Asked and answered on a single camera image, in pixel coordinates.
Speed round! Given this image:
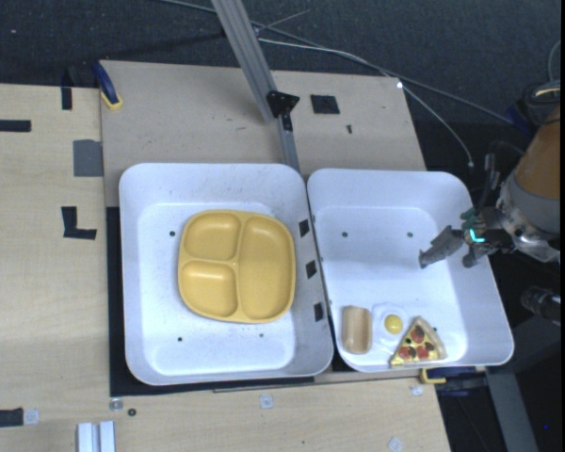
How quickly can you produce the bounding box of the yellow pizza slice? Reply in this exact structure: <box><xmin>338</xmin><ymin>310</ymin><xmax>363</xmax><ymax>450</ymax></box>
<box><xmin>388</xmin><ymin>315</ymin><xmax>449</xmax><ymax>369</ymax></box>

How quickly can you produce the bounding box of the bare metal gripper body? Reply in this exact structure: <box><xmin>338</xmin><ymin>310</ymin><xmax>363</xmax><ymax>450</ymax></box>
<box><xmin>470</xmin><ymin>206</ymin><xmax>562</xmax><ymax>264</ymax></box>

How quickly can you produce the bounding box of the yellow divided plate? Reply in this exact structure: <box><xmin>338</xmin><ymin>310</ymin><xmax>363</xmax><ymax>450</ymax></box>
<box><xmin>176</xmin><ymin>209</ymin><xmax>298</xmax><ymax>326</ymax></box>

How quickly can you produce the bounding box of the tan hot dog bun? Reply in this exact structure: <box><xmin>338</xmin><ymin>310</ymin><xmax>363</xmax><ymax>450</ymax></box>
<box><xmin>341</xmin><ymin>304</ymin><xmax>374</xmax><ymax>356</ymax></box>

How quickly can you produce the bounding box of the pale wood board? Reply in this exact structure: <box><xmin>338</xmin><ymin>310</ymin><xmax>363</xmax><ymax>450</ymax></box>
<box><xmin>98</xmin><ymin>59</ymin><xmax>435</xmax><ymax>386</ymax></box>

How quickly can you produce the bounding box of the black cylinder on white bracket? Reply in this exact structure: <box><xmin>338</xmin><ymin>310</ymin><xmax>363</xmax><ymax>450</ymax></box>
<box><xmin>520</xmin><ymin>285</ymin><xmax>562</xmax><ymax>325</ymax></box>

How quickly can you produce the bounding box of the white fried egg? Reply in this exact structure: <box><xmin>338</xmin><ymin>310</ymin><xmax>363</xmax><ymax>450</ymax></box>
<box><xmin>371</xmin><ymin>301</ymin><xmax>412</xmax><ymax>353</ymax></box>

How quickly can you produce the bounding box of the white plastic tray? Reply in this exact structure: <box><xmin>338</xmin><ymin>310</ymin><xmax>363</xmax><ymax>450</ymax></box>
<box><xmin>305</xmin><ymin>167</ymin><xmax>516</xmax><ymax>375</ymax></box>
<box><xmin>118</xmin><ymin>161</ymin><xmax>336</xmax><ymax>387</ymax></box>

